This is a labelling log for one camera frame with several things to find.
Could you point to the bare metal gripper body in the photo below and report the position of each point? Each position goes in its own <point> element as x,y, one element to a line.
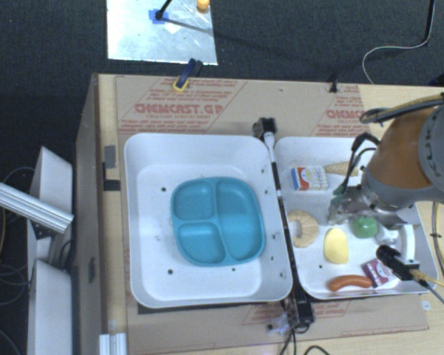
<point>366,205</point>

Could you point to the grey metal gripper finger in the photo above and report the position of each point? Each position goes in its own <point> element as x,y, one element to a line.
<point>336,213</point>

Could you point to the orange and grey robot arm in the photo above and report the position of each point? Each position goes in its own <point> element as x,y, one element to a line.
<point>403,154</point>

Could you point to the green bell pepper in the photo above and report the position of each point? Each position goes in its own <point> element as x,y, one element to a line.
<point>364,228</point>

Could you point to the beige doughnut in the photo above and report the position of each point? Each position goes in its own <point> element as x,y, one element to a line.
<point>309,228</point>

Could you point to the yellow oval toy food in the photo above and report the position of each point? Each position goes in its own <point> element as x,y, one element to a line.
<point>336,246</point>

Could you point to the white carton with colourful print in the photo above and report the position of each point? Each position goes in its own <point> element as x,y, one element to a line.
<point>309,178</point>

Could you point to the beige ice cream cone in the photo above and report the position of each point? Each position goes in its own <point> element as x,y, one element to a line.
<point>336,168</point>

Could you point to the white plastic tray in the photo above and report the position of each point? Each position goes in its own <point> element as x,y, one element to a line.
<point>155,272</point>
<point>311,268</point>

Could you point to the thin black and white rod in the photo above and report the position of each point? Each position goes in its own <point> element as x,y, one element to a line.
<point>279,187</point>

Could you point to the orange sausage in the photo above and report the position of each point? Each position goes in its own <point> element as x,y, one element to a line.
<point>349,283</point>

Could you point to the maroon and white carton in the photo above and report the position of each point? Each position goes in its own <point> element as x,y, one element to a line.
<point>379,275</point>

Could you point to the blue divided plate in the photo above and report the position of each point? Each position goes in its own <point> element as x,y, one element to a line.
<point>218,220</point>

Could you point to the brown cardboard board red print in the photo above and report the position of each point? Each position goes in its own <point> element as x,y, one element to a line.
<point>214,102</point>

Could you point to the orange ball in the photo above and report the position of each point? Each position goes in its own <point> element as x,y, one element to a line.
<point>202,3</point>

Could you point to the black cylinder on white bracket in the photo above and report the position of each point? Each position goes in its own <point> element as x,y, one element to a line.
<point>396,261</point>

